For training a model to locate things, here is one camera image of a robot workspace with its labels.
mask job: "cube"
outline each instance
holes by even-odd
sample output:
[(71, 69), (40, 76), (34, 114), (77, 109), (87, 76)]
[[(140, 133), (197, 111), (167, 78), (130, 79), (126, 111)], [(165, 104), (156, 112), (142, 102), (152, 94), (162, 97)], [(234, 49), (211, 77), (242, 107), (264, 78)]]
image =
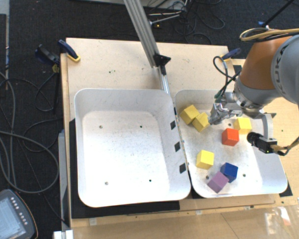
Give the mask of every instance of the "cube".
[(198, 132), (202, 132), (203, 129), (207, 128), (210, 124), (208, 122), (207, 113), (201, 113), (192, 122), (193, 126)]
[(180, 117), (188, 125), (199, 115), (199, 111), (194, 105), (190, 105), (180, 113)]
[(207, 186), (218, 193), (225, 187), (227, 182), (229, 182), (229, 179), (218, 171), (215, 176), (207, 183)]
[(196, 166), (208, 170), (213, 165), (214, 153), (207, 150), (201, 150), (197, 155)]
[(221, 166), (220, 172), (229, 179), (229, 183), (232, 183), (237, 178), (238, 166), (225, 163)]
[(248, 134), (252, 127), (249, 118), (237, 118), (234, 122), (234, 129), (239, 131), (239, 134)]
[(223, 145), (235, 146), (239, 142), (239, 132), (237, 129), (227, 128), (221, 134)]

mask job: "white tray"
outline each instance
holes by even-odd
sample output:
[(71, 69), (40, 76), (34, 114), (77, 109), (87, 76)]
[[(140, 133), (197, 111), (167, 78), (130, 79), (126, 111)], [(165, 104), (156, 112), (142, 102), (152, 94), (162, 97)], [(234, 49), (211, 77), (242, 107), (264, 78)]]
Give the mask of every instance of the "white tray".
[[(177, 114), (190, 105), (200, 112), (210, 115), (217, 90), (182, 90), (175, 95)], [(283, 192), (288, 185), (284, 169), (277, 154), (264, 154), (247, 142), (247, 135), (240, 135), (235, 146), (223, 145), (221, 133), (233, 128), (237, 117), (225, 119), (219, 125), (211, 125), (198, 132), (192, 124), (186, 125), (179, 118), (179, 127), (188, 161), (188, 170), (194, 190), (204, 198), (274, 194)], [(251, 119), (252, 131), (264, 134), (261, 119)], [(196, 167), (196, 157), (200, 150), (214, 152), (214, 165), (208, 169)], [(207, 186), (208, 181), (220, 171), (225, 163), (238, 166), (238, 175), (232, 183), (227, 183), (215, 193)]]
[(168, 94), (82, 89), (75, 95), (74, 107), (78, 194), (85, 205), (187, 197), (191, 185)]

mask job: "black floor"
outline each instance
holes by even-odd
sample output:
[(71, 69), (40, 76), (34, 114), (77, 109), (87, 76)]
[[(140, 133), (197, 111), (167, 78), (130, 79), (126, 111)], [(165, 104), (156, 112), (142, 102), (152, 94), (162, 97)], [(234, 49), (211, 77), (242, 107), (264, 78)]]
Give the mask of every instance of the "black floor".
[[(240, 47), (242, 52), (236, 58), (245, 58), (251, 44), (241, 42), (240, 33), (259, 27), (259, 21), (268, 20), (288, 0), (195, 1), (187, 5), (188, 22), (180, 18), (170, 19), (162, 22), (161, 28), (153, 29), (156, 41), (226, 45), (229, 50)], [(150, 11), (146, 8), (146, 13), (153, 12), (159, 10)], [(57, 158), (58, 144), (55, 139), (62, 129), (62, 120), (57, 120), (62, 118), (62, 106), (61, 103), (58, 104), (55, 115), (50, 111), (55, 76), (43, 85), (42, 92), (37, 95), (37, 88), (48, 80), (53, 72), (50, 66), (36, 59), (35, 49), (39, 44), (43, 44), (47, 50), (58, 54), (57, 41), (66, 37), (138, 40), (136, 32), (124, 5), (74, 0), (10, 0), (9, 22), (9, 82), (16, 98), (14, 132), (32, 138), (44, 146), (51, 145), (49, 149)], [(288, 6), (269, 26), (276, 29), (299, 28), (299, 0)], [(0, 72), (4, 73), (4, 68), (5, 16), (0, 15)], [(13, 98), (11, 91), (5, 90), (6, 84), (2, 81), (0, 76), (0, 130), (10, 131)], [(8, 136), (1, 136), (9, 152), (10, 139)], [(2, 147), (1, 155), (5, 161)], [(52, 158), (32, 143), (14, 139), (13, 160), (16, 182), (21, 189), (40, 189), (33, 171), (43, 189), (54, 179), (56, 167)], [(0, 191), (7, 187), (0, 168)], [(44, 194), (21, 192), (20, 195), (33, 212), (39, 238), (52, 238), (54, 231), (61, 230), (61, 221), (52, 211), (53, 209), (60, 214), (58, 182)]]

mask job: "electronic device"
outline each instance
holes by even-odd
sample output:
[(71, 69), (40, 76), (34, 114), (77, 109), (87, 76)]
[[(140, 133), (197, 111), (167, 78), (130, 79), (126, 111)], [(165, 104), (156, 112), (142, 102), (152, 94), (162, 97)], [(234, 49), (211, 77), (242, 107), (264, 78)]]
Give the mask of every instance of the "electronic device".
[(0, 192), (0, 239), (31, 239), (37, 232), (35, 220), (23, 201), (12, 190)]

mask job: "black bracket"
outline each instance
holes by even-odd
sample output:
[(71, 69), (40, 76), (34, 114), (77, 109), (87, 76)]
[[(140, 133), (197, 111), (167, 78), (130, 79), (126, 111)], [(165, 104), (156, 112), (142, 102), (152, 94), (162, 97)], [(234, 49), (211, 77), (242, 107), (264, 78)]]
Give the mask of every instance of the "black bracket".
[(159, 54), (155, 54), (153, 58), (156, 66), (160, 67), (161, 74), (166, 75), (165, 65), (170, 61), (170, 58)]

